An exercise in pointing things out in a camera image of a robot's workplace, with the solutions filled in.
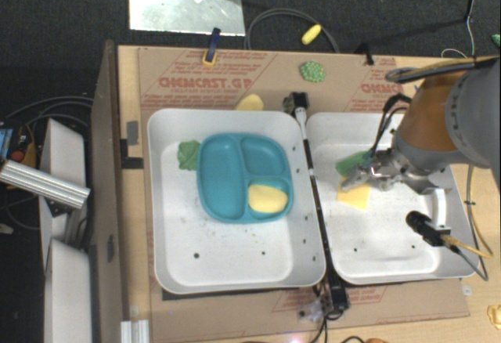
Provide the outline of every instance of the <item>blue and yellow clip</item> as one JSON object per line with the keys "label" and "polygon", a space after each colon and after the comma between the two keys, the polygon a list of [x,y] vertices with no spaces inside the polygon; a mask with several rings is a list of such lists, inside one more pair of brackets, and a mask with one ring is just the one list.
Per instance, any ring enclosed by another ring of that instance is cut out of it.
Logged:
{"label": "blue and yellow clip", "polygon": [[211,41],[209,42],[209,49],[207,49],[204,53],[204,57],[202,58],[202,63],[205,66],[214,66],[216,63],[216,58],[218,57],[218,53],[216,52],[216,48],[218,47],[219,36],[221,34],[221,30],[215,28],[212,30]]}

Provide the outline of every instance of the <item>white tray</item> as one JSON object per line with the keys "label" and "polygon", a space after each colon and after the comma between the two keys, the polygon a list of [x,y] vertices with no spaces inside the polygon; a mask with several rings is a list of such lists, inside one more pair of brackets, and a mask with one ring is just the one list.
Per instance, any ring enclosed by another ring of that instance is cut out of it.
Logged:
{"label": "white tray", "polygon": [[[396,128],[402,115],[396,115]],[[407,226],[410,211],[432,217],[430,196],[420,196],[404,184],[390,192],[370,189],[367,209],[337,201],[340,175],[336,163],[352,153],[368,150],[375,139],[380,114],[315,114],[308,121],[315,174],[323,207],[334,268],[353,284],[402,282],[470,276],[473,270],[444,247],[432,247]],[[381,147],[389,147],[386,132]],[[452,235],[473,244],[470,227],[451,169],[434,175],[432,181],[447,192],[446,223]],[[473,263],[478,258],[465,254]]]}
{"label": "white tray", "polygon": [[[229,224],[200,204],[196,172],[178,168],[181,142],[221,132],[277,141],[289,161],[294,203],[280,220]],[[325,257],[297,122],[281,112],[165,109],[148,123],[155,273],[176,294],[312,286]]]}

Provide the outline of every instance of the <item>green round toy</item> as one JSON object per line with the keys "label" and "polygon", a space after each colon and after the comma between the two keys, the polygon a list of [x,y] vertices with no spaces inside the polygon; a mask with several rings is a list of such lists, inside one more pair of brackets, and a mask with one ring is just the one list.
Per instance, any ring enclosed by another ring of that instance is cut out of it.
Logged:
{"label": "green round toy", "polygon": [[312,83],[320,83],[326,77],[326,72],[324,71],[322,65],[313,61],[303,63],[299,67],[299,71],[301,72],[301,76],[303,76],[306,81],[310,81]]}

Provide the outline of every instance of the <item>blue plate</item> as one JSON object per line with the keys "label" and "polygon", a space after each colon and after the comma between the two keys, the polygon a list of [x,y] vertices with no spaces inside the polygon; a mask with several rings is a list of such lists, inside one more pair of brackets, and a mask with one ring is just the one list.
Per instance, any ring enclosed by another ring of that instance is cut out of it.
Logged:
{"label": "blue plate", "polygon": [[[223,222],[269,222],[284,216],[293,202],[289,162],[272,139],[254,134],[212,135],[200,145],[196,182],[205,211]],[[286,207],[272,214],[248,205],[248,189],[258,184],[287,194]]]}

